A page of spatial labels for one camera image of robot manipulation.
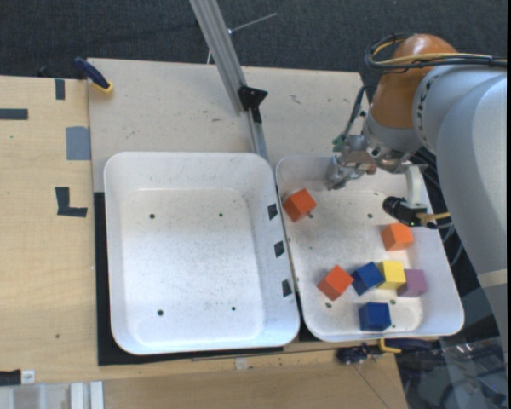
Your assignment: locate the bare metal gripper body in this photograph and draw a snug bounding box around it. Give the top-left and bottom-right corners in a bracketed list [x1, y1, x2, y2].
[333, 134, 414, 176]

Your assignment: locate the orange cube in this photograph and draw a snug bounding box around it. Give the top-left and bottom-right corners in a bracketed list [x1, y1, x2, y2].
[282, 187, 319, 223]
[317, 264, 355, 302]
[380, 222, 415, 252]

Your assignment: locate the white plastic tray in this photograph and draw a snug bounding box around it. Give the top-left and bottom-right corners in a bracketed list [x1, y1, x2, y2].
[103, 151, 301, 356]
[274, 154, 466, 344]

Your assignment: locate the blue cube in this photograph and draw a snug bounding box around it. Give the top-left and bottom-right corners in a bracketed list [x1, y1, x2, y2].
[358, 302, 393, 332]
[350, 262, 386, 297]

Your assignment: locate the yellow cube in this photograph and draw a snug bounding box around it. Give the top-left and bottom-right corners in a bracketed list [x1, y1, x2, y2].
[376, 260, 407, 291]

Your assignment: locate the purple cube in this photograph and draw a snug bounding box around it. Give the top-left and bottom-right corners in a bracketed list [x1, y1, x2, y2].
[396, 268, 428, 299]

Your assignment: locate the pale wood board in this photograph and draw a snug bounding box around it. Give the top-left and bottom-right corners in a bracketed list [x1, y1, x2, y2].
[86, 57, 442, 379]

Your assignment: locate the black cylinder on white bracket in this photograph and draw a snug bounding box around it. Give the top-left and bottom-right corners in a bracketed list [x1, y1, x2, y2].
[382, 164, 438, 230]

